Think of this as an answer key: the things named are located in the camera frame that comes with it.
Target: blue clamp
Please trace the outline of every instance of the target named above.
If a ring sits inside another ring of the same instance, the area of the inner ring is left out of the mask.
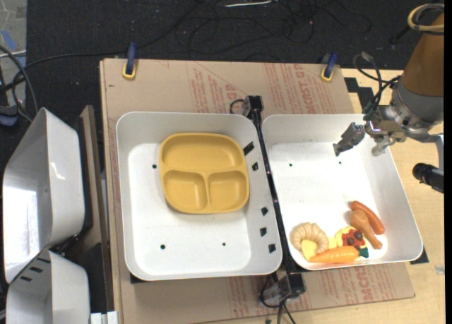
[[[17,106],[0,106],[0,125],[12,127],[19,120]]]
[[[134,79],[136,74],[135,53],[138,45],[135,42],[131,42],[129,49],[127,50],[127,62],[122,69],[122,76],[125,79]]]
[[[323,67],[320,78],[325,82],[331,82],[333,79],[333,69],[338,60],[338,53],[336,51],[332,51],[326,66]]]

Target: copper cylinder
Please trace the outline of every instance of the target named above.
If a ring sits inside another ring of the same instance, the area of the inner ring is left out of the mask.
[[[443,25],[442,13],[432,25]],[[417,95],[444,96],[444,35],[423,33],[403,72],[404,87]]]

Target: cardboard sheet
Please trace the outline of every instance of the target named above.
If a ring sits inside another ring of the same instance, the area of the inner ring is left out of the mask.
[[[140,60],[136,78],[126,80],[121,76],[124,63],[105,59],[100,64],[114,301],[120,321],[188,324],[275,313],[258,302],[265,277],[131,282],[124,261],[116,122],[132,111],[228,113],[230,103],[246,95],[262,96],[265,115],[354,113],[341,70],[336,67],[326,83],[316,64]],[[303,276],[307,292],[288,302],[291,312],[415,295],[404,263]]]

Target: sausage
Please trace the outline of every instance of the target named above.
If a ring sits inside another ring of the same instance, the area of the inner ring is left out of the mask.
[[[375,212],[369,209],[364,203],[361,203],[359,201],[352,201],[350,203],[350,208],[355,210],[363,210],[366,214],[367,218],[369,219],[369,224],[371,228],[374,230],[374,233],[377,235],[384,234],[384,225],[383,222],[379,219],[377,215],[375,215]]]

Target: toy carrot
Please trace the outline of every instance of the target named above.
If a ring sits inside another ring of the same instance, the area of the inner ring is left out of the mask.
[[[379,219],[377,215],[375,215],[375,212],[369,209],[364,203],[361,203],[359,201],[352,201],[350,203],[350,208],[355,210],[363,210],[366,214],[367,218],[369,219],[369,224],[374,230],[374,233],[377,235],[384,234],[384,226],[383,222]]]
[[[330,264],[350,263],[351,261],[355,261],[358,256],[359,252],[354,246],[338,246],[312,256],[309,262]]]

